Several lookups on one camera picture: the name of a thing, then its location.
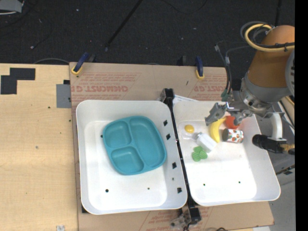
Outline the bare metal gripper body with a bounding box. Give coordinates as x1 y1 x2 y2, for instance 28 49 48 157
226 91 274 118

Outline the orange toy fruit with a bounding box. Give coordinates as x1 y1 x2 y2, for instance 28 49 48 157
225 115 244 130

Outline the yellow banana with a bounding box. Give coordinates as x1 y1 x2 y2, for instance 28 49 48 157
208 116 228 143

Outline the strawberry print can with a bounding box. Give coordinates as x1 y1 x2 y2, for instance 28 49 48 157
221 128 244 144

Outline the white and yellow fried egg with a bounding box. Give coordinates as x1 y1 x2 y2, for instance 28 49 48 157
178 123 202 141

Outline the white plastic bottle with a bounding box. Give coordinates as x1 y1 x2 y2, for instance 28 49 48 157
192 132 218 154

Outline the thin black rod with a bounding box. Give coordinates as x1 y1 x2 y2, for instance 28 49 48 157
166 97 196 209

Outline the white plastic tray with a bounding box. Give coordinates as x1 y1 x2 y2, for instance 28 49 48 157
76 99 188 215
172 100 282 207

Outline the blue divided plate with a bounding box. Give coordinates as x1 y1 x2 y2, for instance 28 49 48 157
102 115 167 176

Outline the brown cardboard board red print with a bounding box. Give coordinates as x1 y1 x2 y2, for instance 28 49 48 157
69 62 275 231

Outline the black cylinder on white bracket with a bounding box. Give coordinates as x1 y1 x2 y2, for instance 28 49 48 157
252 112 288 154

